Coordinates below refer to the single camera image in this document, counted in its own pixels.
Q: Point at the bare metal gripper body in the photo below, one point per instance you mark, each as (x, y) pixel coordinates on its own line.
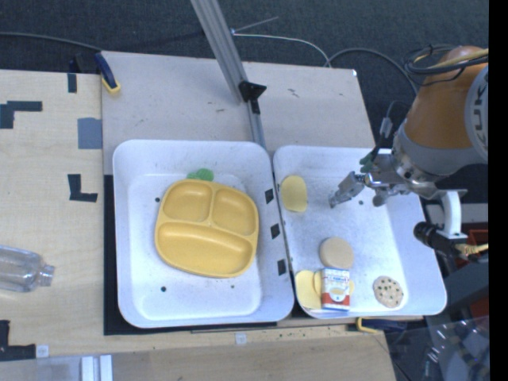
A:
(391, 175)

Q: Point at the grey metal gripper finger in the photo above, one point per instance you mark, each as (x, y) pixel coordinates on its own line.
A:
(379, 200)
(348, 189)

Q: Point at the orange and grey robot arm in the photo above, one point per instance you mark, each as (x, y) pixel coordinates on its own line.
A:
(436, 117)

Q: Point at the white plastic tray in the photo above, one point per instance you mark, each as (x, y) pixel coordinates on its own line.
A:
(377, 232)
(190, 296)

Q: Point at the pale yellow oval chip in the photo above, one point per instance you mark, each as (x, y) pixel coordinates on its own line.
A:
(294, 193)

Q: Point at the chocolate chip cookie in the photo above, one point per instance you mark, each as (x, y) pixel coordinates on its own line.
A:
(387, 292)

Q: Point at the red and white carton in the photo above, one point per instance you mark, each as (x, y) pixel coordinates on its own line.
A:
(335, 290)

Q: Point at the yellow divided plate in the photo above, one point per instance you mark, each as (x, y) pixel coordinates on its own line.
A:
(206, 240)

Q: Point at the clear plastic bottle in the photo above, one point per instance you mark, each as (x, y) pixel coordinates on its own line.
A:
(21, 269)

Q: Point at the black cylinder on white bracket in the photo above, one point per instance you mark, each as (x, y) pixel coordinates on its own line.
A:
(451, 212)

